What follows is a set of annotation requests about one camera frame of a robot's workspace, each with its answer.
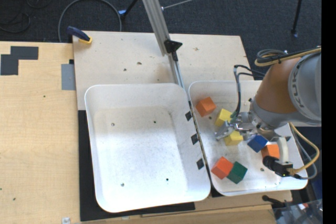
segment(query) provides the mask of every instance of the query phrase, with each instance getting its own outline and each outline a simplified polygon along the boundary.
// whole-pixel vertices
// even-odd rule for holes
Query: orange cube
[[[278,144],[268,144],[261,149],[262,158],[272,156],[280,159],[280,151]]]
[[[211,114],[216,109],[216,105],[210,97],[207,97],[198,102],[196,109],[199,114],[204,117]]]
[[[217,163],[212,167],[211,172],[220,179],[227,177],[233,168],[233,163],[224,157],[220,157]]]

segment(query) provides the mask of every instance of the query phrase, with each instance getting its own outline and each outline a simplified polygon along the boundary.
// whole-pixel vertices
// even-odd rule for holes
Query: wooden table
[[[97,37],[99,33],[90,34]],[[113,36],[121,38],[120,35],[122,33],[112,33],[111,42]],[[155,40],[154,34],[135,35],[151,42]],[[202,51],[206,55],[206,51],[210,53],[214,49],[218,49],[216,55],[221,51],[230,52],[222,55],[226,68],[218,71],[219,79],[233,80],[234,64],[248,66],[240,37],[175,34],[171,38],[183,40],[184,45],[179,49],[183,76],[192,73],[189,60],[197,60]],[[81,223],[77,93],[62,89],[61,74],[61,65],[74,59],[73,44],[0,42],[0,55],[11,54],[12,46],[38,47],[38,60],[20,59],[18,75],[0,76],[1,222],[58,224],[70,218],[71,224]],[[209,196],[196,202],[193,211],[90,223],[275,223],[271,204],[263,201],[262,195],[280,201],[292,200],[289,190],[234,197]]]

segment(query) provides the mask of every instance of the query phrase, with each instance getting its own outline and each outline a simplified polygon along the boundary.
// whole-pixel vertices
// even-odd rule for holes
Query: black bracket
[[[176,51],[182,46],[182,43],[167,39],[164,42],[164,46],[166,47],[167,53],[172,54],[174,61],[178,61]]]

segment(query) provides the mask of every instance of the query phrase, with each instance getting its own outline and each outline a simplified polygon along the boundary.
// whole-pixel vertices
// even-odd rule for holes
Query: white tray
[[[96,198],[108,212],[205,199],[210,180],[186,92],[177,84],[115,84],[85,94]]]
[[[252,80],[240,82],[242,92],[240,111],[247,112],[249,110],[250,102],[248,99],[254,97],[260,83],[261,81]],[[248,169],[243,180],[238,184],[235,184],[228,178],[219,179],[211,173],[213,186],[220,194],[234,196],[263,191],[302,189],[306,186],[307,180],[280,177],[266,168],[263,165],[261,152],[256,153],[253,151],[245,141],[240,142],[236,146],[226,146],[223,139],[216,140],[214,133],[219,130],[219,127],[215,125],[215,121],[219,111],[224,108],[233,112],[237,107],[238,94],[235,81],[197,81],[190,85],[189,95],[193,107],[206,97],[211,97],[217,106],[211,115],[205,117],[201,117],[198,111],[194,109],[209,169],[212,169],[221,156],[227,158],[232,163],[237,161]],[[288,125],[276,131],[279,135],[292,136]],[[293,162],[293,167],[301,167],[303,161],[294,138],[291,137],[287,144],[289,160]],[[306,170],[301,171],[299,175],[307,177]]]

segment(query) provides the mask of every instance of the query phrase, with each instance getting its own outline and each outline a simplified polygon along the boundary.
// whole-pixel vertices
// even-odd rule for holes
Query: black connector
[[[293,168],[293,163],[282,164],[278,158],[266,156],[262,159],[262,163],[270,170],[274,171],[278,176],[290,176],[288,168]]]

